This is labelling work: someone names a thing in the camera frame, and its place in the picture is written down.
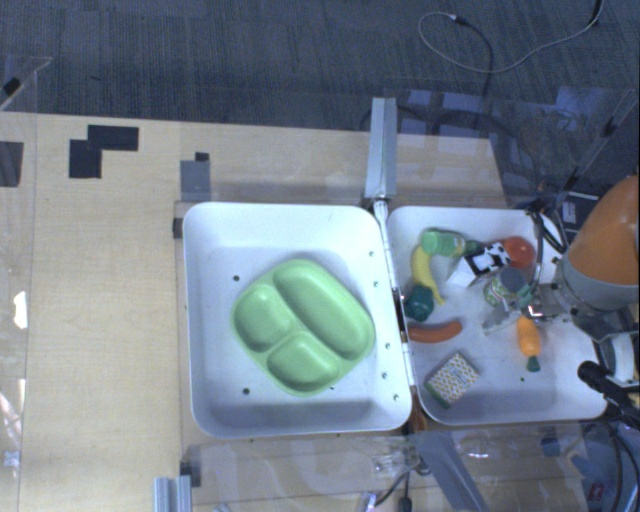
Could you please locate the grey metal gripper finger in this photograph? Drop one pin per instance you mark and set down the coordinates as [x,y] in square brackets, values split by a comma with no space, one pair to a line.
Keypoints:
[500,321]

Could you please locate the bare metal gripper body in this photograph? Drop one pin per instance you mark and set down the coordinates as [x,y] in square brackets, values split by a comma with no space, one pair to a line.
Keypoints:
[554,301]

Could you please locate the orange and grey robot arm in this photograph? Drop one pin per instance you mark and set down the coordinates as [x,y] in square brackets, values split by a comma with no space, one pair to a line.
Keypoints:
[607,235]

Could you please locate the orange carrot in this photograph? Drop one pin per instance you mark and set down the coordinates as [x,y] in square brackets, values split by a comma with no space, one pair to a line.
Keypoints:
[528,339]

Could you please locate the green and white can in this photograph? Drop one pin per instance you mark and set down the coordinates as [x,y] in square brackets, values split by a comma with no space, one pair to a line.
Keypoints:
[505,287]

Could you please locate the orange ball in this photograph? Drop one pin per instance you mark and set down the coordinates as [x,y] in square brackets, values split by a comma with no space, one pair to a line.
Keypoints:
[520,251]

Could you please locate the black and white carton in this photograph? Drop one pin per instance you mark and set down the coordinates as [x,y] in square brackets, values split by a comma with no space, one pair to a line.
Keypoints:
[482,261]

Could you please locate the orange sausage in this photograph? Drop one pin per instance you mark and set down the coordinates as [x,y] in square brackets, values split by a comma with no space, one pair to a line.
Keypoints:
[434,333]

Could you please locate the white plastic tray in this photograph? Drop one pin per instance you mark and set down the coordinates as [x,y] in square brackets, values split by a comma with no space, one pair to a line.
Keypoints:
[500,395]
[225,400]

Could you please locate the yellow patterned packet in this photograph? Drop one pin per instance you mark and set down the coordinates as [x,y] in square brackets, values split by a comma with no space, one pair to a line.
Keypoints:
[452,378]

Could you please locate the green broccoli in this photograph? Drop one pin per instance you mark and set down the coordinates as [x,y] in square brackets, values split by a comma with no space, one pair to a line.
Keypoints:
[419,304]

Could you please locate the yellow banana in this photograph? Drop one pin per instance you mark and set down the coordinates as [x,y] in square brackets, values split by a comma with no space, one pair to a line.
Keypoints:
[422,270]

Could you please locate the green plastic bottle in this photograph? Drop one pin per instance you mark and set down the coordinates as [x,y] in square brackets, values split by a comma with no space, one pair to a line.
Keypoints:
[445,243]

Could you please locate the green divided plate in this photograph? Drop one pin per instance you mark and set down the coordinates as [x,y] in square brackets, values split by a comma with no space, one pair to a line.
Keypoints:
[320,305]

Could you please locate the black cylinder on white bracket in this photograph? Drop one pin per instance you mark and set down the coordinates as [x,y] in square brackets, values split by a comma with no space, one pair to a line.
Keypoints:
[597,376]

